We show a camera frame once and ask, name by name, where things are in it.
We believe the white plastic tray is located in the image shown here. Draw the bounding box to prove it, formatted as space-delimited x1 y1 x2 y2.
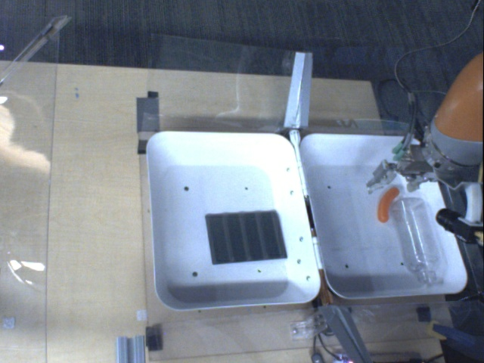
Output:
145 130 323 312
298 132 469 300

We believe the black cylinder on white bracket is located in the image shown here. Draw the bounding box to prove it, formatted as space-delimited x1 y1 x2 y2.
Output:
435 182 484 246

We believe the pale wood board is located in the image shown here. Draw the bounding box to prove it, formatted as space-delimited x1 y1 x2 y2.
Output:
138 67 455 363

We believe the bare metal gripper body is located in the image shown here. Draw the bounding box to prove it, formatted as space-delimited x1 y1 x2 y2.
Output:
396 141 480 185

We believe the clear plastic bottle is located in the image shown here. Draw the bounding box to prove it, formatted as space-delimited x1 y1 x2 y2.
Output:
390 197 448 286

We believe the orange sausage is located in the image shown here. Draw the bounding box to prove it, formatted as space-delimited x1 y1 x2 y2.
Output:
377 187 401 224

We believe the black ribbed rectangular pad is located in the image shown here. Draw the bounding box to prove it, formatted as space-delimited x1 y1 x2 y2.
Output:
204 209 289 266

